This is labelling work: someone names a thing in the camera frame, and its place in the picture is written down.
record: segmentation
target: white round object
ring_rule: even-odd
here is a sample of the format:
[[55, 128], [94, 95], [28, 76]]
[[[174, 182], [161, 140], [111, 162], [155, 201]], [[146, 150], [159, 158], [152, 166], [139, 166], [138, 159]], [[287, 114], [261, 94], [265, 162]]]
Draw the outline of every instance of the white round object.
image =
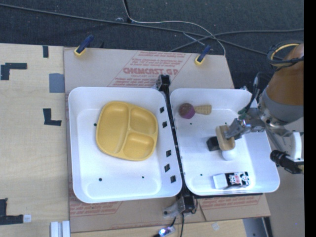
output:
[[234, 160], [236, 158], [236, 151], [234, 149], [222, 151], [222, 156], [225, 160]]

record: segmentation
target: white tray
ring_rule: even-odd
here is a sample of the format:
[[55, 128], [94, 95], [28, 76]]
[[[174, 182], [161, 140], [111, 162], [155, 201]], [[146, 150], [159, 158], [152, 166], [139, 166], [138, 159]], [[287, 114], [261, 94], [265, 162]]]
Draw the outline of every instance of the white tray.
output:
[[[151, 88], [79, 87], [69, 94], [73, 188], [86, 203], [165, 198], [182, 188], [164, 96]], [[95, 141], [102, 107], [124, 101], [151, 111], [158, 121], [156, 149], [148, 159], [129, 161], [109, 156]]]
[[[276, 164], [270, 160], [271, 148], [265, 132], [245, 134], [236, 140], [238, 157], [232, 161], [224, 160], [220, 150], [210, 152], [206, 145], [210, 137], [216, 136], [215, 128], [230, 125], [250, 97], [248, 91], [238, 89], [176, 89], [171, 93], [185, 183], [192, 193], [200, 196], [251, 194], [273, 192], [278, 188], [279, 175]], [[211, 104], [212, 112], [185, 119], [178, 113], [183, 103]], [[244, 171], [248, 171], [250, 178], [246, 188], [215, 188], [214, 175]]]

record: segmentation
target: yellow divided plate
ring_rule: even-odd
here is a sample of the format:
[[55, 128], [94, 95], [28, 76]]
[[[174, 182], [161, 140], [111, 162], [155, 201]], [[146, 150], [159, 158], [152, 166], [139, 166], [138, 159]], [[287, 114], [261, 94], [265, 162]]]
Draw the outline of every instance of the yellow divided plate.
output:
[[101, 111], [96, 130], [99, 149], [111, 156], [127, 160], [145, 160], [156, 147], [156, 116], [137, 105], [113, 101]]

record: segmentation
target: light wood surface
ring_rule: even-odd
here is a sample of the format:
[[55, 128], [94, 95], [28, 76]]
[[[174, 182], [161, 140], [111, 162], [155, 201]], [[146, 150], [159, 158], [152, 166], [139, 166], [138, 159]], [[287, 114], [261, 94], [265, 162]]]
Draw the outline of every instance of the light wood surface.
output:
[[[9, 80], [0, 81], [0, 199], [8, 198], [7, 215], [32, 217], [30, 223], [0, 226], [0, 237], [48, 237], [50, 222], [69, 220], [65, 94], [49, 93], [49, 74], [64, 73], [63, 47], [50, 46], [49, 58], [43, 58], [42, 46], [0, 44], [0, 54], [2, 65], [28, 64], [26, 70], [10, 70]], [[61, 126], [44, 125], [43, 108], [51, 108], [52, 119], [61, 120]], [[148, 237], [159, 229], [72, 236]], [[210, 235], [246, 236], [242, 220], [184, 225], [184, 236]]]

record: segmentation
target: black floor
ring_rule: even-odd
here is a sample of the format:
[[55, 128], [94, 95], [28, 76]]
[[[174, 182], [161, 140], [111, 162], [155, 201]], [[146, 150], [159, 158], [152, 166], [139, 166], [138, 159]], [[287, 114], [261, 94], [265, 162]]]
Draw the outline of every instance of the black floor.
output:
[[[104, 43], [104, 48], [200, 53], [205, 46], [198, 42], [183, 46], [191, 43], [191, 38], [209, 35], [194, 25], [199, 24], [222, 40], [235, 88], [245, 85], [252, 90], [259, 71], [273, 72], [266, 61], [272, 45], [285, 40], [304, 40], [304, 0], [126, 0], [126, 4], [134, 20], [131, 23], [122, 0], [0, 0], [0, 42], [78, 46], [93, 34], [95, 47]], [[223, 47], [214, 39], [202, 43], [211, 45], [210, 54], [224, 54]]]

